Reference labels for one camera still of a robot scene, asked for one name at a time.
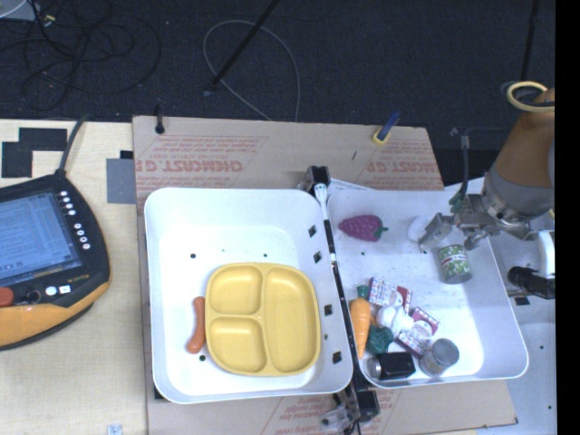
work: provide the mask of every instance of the white tray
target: white tray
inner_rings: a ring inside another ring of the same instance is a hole
[[[293,189],[162,188],[151,193],[144,211],[153,378],[165,398],[196,403],[332,393],[348,385],[353,360],[321,209],[312,196]],[[193,298],[205,296],[215,269],[237,262],[292,266],[313,282],[322,337],[313,367],[297,375],[245,376],[218,367],[207,346],[198,354],[186,351]]]
[[[488,238],[467,252],[472,277],[463,284],[443,281],[437,248],[421,253],[407,236],[411,222],[441,212],[450,213],[455,191],[339,190],[329,198],[336,256],[344,295],[350,302],[356,286],[373,276],[412,291],[411,309],[420,307],[440,321],[433,339],[448,338],[459,348],[459,361],[439,378],[429,378],[415,361],[417,371],[407,379],[378,381],[367,371],[365,352],[361,368],[379,387],[418,386],[442,382],[508,379],[527,369],[527,349],[511,308]],[[377,242],[348,237],[338,228],[345,218],[374,214],[389,228]],[[438,247],[462,244],[465,237],[454,228]],[[389,352],[402,351],[392,343]]]

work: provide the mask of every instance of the green can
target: green can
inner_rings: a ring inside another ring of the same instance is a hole
[[[438,252],[443,276],[448,284],[460,284],[471,278],[468,258],[463,245],[445,246]]]

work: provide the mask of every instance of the white cable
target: white cable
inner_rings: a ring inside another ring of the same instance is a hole
[[[2,18],[6,18],[7,16],[16,13],[20,8],[22,8],[25,4],[29,4],[30,0],[23,0],[22,2],[20,2],[17,6],[15,6],[12,10],[7,11],[4,14],[0,14],[0,19]]]
[[[211,72],[213,72],[214,75],[217,75],[216,70],[214,69],[214,67],[212,66],[211,62],[208,59],[208,52],[206,50],[206,43],[208,40],[209,35],[218,27],[224,25],[224,24],[249,24],[249,25],[254,25],[254,23],[250,23],[248,21],[241,21],[241,20],[230,20],[230,21],[224,21],[222,23],[218,23],[216,25],[214,25],[213,27],[211,27],[207,32],[206,35],[203,38],[203,56],[206,59],[206,63],[208,64],[209,69],[211,70]],[[288,56],[290,57],[290,60],[292,61],[292,64],[294,65],[295,68],[295,74],[296,74],[296,108],[295,108],[295,122],[298,122],[298,111],[300,109],[300,74],[298,73],[298,66],[296,65],[296,61],[294,56],[292,55],[292,53],[290,52],[290,49],[288,48],[288,46],[282,41],[282,39],[280,39],[280,37],[278,37],[276,34],[274,34],[273,32],[267,30],[265,27],[260,27],[260,30],[266,32],[267,34],[272,35],[286,50],[286,52],[288,53]],[[224,87],[226,87],[226,89],[229,90],[229,92],[234,95],[236,98],[238,98],[242,103],[244,103],[247,107],[251,108],[252,110],[254,110],[255,112],[257,112],[260,116],[262,116],[263,118],[265,118],[268,121],[271,121],[271,119],[266,116],[263,112],[261,112],[257,107],[255,107],[253,104],[249,103],[246,99],[242,98],[241,95],[239,95],[234,89],[232,89],[229,85],[227,85],[227,83],[222,79],[219,81],[220,83],[222,83],[224,85]]]

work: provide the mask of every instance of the yellow plate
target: yellow plate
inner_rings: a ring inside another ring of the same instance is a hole
[[[218,268],[206,292],[206,338],[215,362],[233,373],[291,375],[320,353],[320,316],[310,279],[274,263]]]

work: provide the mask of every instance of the touchscreen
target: touchscreen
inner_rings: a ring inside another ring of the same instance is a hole
[[[0,286],[81,264],[51,191],[0,202]]]

